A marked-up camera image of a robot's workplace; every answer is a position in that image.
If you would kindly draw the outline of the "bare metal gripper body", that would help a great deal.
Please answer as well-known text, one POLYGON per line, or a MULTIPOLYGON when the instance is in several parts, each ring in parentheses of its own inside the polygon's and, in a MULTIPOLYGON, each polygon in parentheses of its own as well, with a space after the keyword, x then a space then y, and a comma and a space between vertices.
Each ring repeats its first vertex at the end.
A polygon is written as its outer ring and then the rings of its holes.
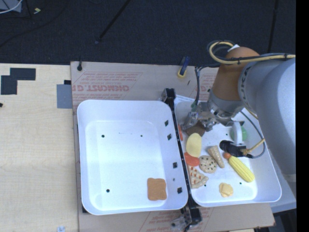
POLYGON ((204 120, 215 120, 217 124, 225 127, 232 127, 233 118, 244 108, 240 102, 228 102, 223 106, 218 106, 214 101, 203 101, 191 104, 191 112, 196 112, 197 123, 200 122, 204 126, 204 120))

